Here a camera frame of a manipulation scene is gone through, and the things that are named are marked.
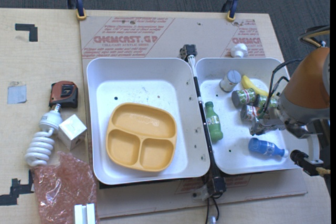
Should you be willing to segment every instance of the black cable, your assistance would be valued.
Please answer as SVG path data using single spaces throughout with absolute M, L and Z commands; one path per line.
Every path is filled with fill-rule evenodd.
M 330 32 L 330 25 L 316 26 L 306 29 L 304 34 L 300 35 L 298 39 L 302 43 L 319 48 L 322 47 L 322 42 L 315 39 L 314 36 L 327 34 L 328 32 Z
M 219 208 L 218 208 L 217 202 L 214 197 L 212 197 L 212 201 L 214 202 L 216 210 L 217 210 L 217 217 L 216 217 L 216 221 L 217 221 L 219 219 Z
M 275 91 L 277 90 L 281 80 L 286 80 L 287 82 L 289 82 L 289 79 L 287 79 L 285 76 L 282 76 L 278 81 L 277 83 L 274 84 L 274 87 L 272 89 L 272 92 L 271 92 L 271 96 L 273 96 L 273 94 L 275 93 Z
M 267 108 L 269 106 L 269 103 L 270 103 L 270 100 L 271 100 L 271 97 L 272 97 L 272 86 L 273 86 L 273 79 L 274 79 L 274 75 L 276 72 L 278 72 L 281 68 L 289 65 L 290 63 L 294 63 L 294 62 L 298 62 L 298 61 L 302 61 L 304 58 L 299 58 L 299 59 L 291 59 L 289 61 L 286 61 L 286 62 L 283 62 L 281 64 L 279 64 L 272 72 L 272 76 L 271 76 L 271 82 L 270 82 L 270 85 L 269 85 L 269 91 L 268 91 L 268 97 L 266 99 L 266 103 L 265 103 L 265 106 L 264 106 L 264 109 L 263 109 L 263 112 L 266 113 L 267 111 Z
M 208 217 L 209 217 L 209 198 L 207 198 L 207 203 L 208 203 L 208 205 L 207 205 L 207 208 L 206 208 L 206 218 L 205 218 L 205 224 L 207 224 L 208 223 Z

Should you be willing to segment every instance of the clamp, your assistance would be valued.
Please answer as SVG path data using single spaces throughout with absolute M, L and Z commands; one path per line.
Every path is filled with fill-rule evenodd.
M 78 20 L 85 20 L 87 15 L 86 11 L 83 8 L 82 0 L 68 0 L 68 8 L 76 9 L 76 16 Z
M 229 22 L 233 22 L 236 19 L 236 9 L 238 6 L 238 0 L 227 0 L 223 5 L 221 12 L 227 12 L 226 19 Z

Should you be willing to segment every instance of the bubble wrap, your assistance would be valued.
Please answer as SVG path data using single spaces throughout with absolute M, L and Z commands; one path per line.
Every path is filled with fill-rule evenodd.
M 58 166 L 41 166 L 32 170 L 42 224 L 72 224 L 75 205 L 97 203 L 96 182 L 90 165 L 71 153 L 58 152 L 58 155 Z

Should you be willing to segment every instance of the white block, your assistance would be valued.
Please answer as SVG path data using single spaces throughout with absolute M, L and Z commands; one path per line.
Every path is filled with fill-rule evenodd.
M 75 205 L 73 216 L 74 224 L 95 224 L 94 204 Z
M 86 126 L 74 114 L 59 125 L 58 138 L 71 150 L 84 141 Z

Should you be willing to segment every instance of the yellow banana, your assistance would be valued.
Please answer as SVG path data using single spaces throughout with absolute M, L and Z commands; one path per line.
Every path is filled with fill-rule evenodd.
M 246 75 L 242 76 L 242 85 L 243 85 L 244 89 L 252 88 L 252 89 L 254 89 L 254 91 L 255 91 L 256 94 L 268 96 L 268 92 L 267 91 L 264 91 L 264 90 L 258 88 L 257 86 L 255 86 L 253 84 L 253 82 L 250 80 L 250 78 L 248 76 L 246 76 Z

